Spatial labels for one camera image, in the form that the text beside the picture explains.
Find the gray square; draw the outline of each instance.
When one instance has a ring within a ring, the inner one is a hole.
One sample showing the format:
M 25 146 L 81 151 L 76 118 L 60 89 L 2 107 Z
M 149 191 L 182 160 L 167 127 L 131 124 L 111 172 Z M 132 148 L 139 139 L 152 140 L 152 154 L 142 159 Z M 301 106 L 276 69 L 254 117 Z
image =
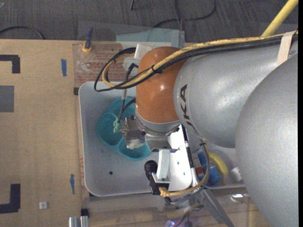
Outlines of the gray square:
M 14 86 L 0 86 L 0 112 L 14 112 Z

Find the yellow pole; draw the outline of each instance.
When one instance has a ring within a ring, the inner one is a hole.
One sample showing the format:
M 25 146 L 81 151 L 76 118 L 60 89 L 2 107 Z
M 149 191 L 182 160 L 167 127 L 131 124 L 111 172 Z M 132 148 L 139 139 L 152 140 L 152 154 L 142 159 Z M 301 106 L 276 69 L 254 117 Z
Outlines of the yellow pole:
M 299 0 L 288 0 L 281 11 L 277 14 L 271 24 L 264 31 L 262 36 L 273 35 L 274 32 L 280 27 L 288 15 L 293 11 L 293 9 L 298 5 Z

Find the white mounting plate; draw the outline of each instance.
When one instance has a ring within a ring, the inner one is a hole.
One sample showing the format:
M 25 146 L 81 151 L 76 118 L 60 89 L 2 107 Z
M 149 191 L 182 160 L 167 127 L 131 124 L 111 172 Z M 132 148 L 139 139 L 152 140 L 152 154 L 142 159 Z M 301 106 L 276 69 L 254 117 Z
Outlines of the white mounting plate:
M 98 89 L 102 88 L 107 86 L 99 82 Z M 135 96 L 135 88 L 130 88 L 127 93 Z M 98 119 L 121 94 L 121 90 L 96 92 L 94 82 L 86 82 L 79 89 L 85 185 L 90 193 L 99 197 L 151 192 L 144 164 L 148 160 L 158 162 L 159 158 L 158 152 L 152 152 L 144 160 L 131 161 L 99 140 L 96 132 Z M 174 141 L 173 148 L 179 147 L 181 150 L 170 154 L 170 191 L 186 189 L 192 181 L 184 140 Z

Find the beige tape strip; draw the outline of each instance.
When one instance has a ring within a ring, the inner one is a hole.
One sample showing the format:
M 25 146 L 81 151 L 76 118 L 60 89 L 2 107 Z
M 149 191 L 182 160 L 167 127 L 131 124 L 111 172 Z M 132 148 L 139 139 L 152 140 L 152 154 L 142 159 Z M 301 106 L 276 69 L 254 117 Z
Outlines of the beige tape strip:
M 277 66 L 281 65 L 283 62 L 288 60 L 288 54 L 289 54 L 292 38 L 295 32 L 296 31 L 287 32 L 282 37 L 278 59 L 276 61 Z

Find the yellow cable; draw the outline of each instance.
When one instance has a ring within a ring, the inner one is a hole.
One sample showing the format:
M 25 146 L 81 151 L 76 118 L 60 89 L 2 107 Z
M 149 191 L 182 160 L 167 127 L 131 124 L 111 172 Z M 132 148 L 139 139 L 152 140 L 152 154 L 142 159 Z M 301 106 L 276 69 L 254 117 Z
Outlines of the yellow cable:
M 208 150 L 206 148 L 206 144 L 205 144 L 204 140 L 202 140 L 202 142 L 203 142 L 203 146 L 204 146 L 204 150 L 205 150 L 205 157 L 207 159 L 207 162 L 209 162 L 209 156 L 208 156 Z M 205 175 L 204 175 L 203 179 L 196 186 L 193 186 L 191 188 L 187 188 L 187 189 L 184 189 L 184 190 L 181 190 L 181 191 L 177 191 L 177 192 L 169 192 L 167 190 L 167 188 L 159 187 L 160 195 L 162 197 L 171 197 L 171 196 L 178 196 L 178 195 L 182 195 L 182 194 L 185 194 L 185 193 L 189 193 L 189 192 L 201 187 L 204 183 L 206 183 L 206 180 L 208 179 L 208 177 L 209 177 L 209 168 L 206 169 L 206 172 L 205 172 Z
M 298 5 L 299 0 L 288 0 L 283 6 L 274 20 L 270 23 L 267 29 L 263 32 L 262 36 L 273 35 L 274 32 L 280 27 L 288 15 L 293 11 L 293 9 Z
M 192 50 L 197 50 L 197 49 L 205 49 L 211 46 L 216 46 L 216 45 L 229 45 L 229 44 L 238 44 L 238 43 L 245 43 L 245 42 L 252 42 L 252 41 L 258 41 L 258 40 L 264 40 L 264 39 L 268 39 L 268 38 L 272 38 L 272 37 L 278 37 L 278 36 L 282 36 L 283 34 L 280 35 L 272 35 L 272 36 L 261 36 L 261 37 L 247 37 L 247 38 L 235 38 L 235 39 L 223 39 L 223 40 L 215 40 L 215 41 L 210 41 L 210 42 L 203 42 L 203 43 L 199 43 L 199 44 L 193 44 L 191 46 L 185 47 L 179 51 L 174 52 L 173 54 L 171 54 L 170 56 L 166 57 L 165 59 L 161 60 L 160 62 L 158 62 L 157 64 L 155 64 L 153 66 L 154 70 L 159 69 L 163 64 L 169 62 L 170 60 L 176 58 L 177 56 L 180 56 L 184 53 L 187 53 L 189 51 Z M 130 56 L 130 54 L 128 55 L 124 55 L 121 56 L 121 58 L 125 58 Z M 103 71 L 102 74 L 102 80 L 103 82 L 109 86 L 109 87 L 114 87 L 117 84 L 111 83 L 108 80 L 106 80 L 105 75 L 109 69 L 109 67 L 113 64 L 110 63 L 106 66 L 106 68 Z M 134 85 L 136 82 L 141 81 L 142 79 L 145 79 L 147 76 L 149 76 L 150 74 L 153 73 L 153 69 L 149 69 L 146 72 L 142 73 L 140 76 L 138 76 L 135 79 L 130 80 L 129 82 L 125 83 L 123 86 L 121 86 L 121 88 L 123 87 L 128 87 L 128 86 L 132 86 Z

